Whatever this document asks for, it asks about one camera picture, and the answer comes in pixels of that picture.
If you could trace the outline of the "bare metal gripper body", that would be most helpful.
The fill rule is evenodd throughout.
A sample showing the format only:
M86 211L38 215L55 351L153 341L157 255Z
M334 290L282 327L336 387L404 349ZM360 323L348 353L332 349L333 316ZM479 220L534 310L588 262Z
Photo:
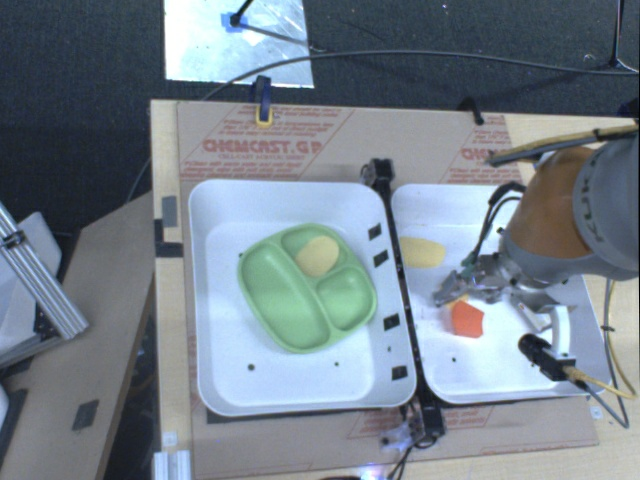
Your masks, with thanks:
M527 275L506 254L480 255L469 281L469 293L485 302L496 303L504 294L517 302L536 299L546 294L548 282Z

